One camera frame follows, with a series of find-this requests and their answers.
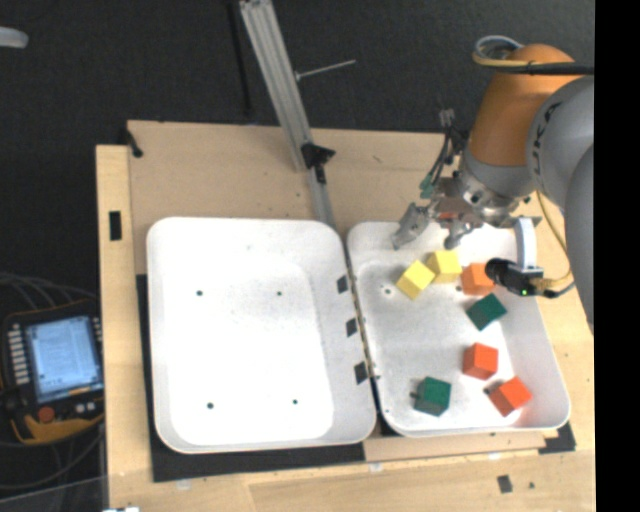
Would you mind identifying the brown cardboard board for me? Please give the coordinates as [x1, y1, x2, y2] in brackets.
[125, 118, 577, 464]

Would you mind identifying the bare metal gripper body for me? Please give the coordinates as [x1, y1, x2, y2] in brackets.
[428, 172, 522, 230]

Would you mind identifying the yellow cube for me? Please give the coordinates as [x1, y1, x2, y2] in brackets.
[395, 259, 437, 301]
[425, 249, 464, 285]

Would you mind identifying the green cube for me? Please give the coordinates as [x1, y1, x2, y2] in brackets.
[465, 292, 508, 332]
[411, 376, 453, 418]

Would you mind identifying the orange cube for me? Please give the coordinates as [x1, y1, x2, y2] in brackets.
[487, 376, 534, 418]
[459, 263, 496, 297]
[461, 342, 500, 381]

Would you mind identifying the thin black and white rod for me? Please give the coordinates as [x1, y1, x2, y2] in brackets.
[348, 259, 381, 387]

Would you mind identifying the black cylinder on white bracket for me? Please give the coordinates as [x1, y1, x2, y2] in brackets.
[484, 216, 545, 299]

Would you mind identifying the white plastic tray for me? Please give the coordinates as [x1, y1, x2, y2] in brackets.
[145, 215, 378, 455]
[345, 220, 572, 438]

